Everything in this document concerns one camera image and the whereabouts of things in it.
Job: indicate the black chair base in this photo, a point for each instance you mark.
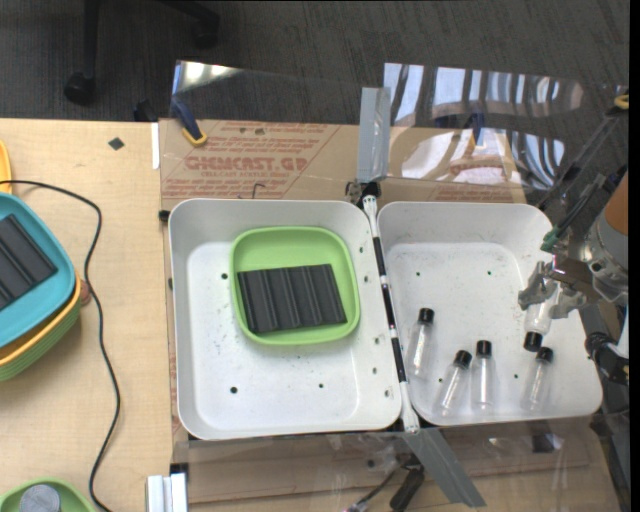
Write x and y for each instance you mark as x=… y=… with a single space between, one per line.
x=90 y=40

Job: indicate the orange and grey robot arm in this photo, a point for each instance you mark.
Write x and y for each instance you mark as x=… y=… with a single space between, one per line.
x=618 y=210

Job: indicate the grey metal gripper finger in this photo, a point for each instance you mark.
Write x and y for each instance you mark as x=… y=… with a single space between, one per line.
x=534 y=290
x=568 y=302

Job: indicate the clear plastic bottle black cap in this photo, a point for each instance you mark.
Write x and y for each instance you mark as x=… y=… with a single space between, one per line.
x=454 y=385
x=537 y=380
x=483 y=375
x=534 y=341
x=421 y=345

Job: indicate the black cylinder on white bracket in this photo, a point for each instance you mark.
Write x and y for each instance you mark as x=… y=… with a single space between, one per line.
x=606 y=357

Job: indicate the yellow plate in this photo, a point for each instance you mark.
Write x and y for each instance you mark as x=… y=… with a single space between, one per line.
x=4 y=167

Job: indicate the black ribbed block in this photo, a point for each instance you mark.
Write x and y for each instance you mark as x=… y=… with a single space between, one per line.
x=20 y=262
x=290 y=299

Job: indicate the thin black and white rod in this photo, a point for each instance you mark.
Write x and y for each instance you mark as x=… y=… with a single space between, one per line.
x=383 y=280

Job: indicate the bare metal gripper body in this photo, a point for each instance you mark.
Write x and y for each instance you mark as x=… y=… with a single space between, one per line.
x=575 y=275

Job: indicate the brown cardboard board red print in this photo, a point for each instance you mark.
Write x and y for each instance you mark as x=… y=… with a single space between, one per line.
x=260 y=160

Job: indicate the orange plate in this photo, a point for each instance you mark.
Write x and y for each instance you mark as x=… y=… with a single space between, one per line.
x=60 y=327

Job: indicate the white plastic tray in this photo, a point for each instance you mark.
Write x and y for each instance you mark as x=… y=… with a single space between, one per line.
x=460 y=280
x=280 y=390

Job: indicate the green plate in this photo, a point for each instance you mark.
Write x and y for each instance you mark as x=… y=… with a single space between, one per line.
x=50 y=357
x=75 y=495
x=295 y=245

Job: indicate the grey cylinder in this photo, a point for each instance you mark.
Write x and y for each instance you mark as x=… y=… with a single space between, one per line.
x=40 y=500

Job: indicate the blue plate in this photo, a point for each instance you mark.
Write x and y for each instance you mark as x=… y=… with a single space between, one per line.
x=45 y=305

